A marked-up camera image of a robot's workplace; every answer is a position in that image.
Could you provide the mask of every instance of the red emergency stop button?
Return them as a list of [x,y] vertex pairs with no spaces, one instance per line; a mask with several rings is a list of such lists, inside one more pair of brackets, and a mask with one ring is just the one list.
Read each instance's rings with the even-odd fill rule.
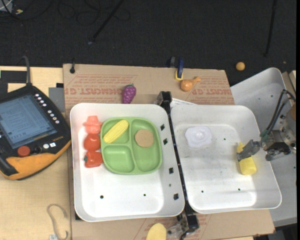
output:
[[25,158],[30,155],[30,148],[28,146],[21,146],[17,150],[18,156]]

